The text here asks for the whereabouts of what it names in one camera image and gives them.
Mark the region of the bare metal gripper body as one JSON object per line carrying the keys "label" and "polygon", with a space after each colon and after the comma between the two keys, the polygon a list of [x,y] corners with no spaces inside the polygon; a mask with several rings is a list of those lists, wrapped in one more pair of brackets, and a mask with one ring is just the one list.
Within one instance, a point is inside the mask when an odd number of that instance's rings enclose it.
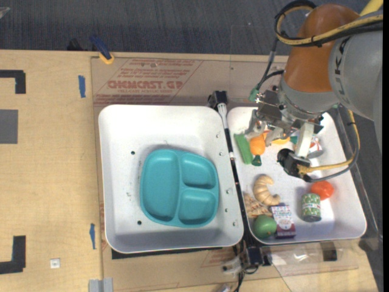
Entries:
{"label": "bare metal gripper body", "polygon": [[283,91],[266,90],[260,94],[256,116],[260,122],[274,130],[297,131],[305,123],[313,126],[313,131],[321,131],[322,113],[309,113],[291,103]]}

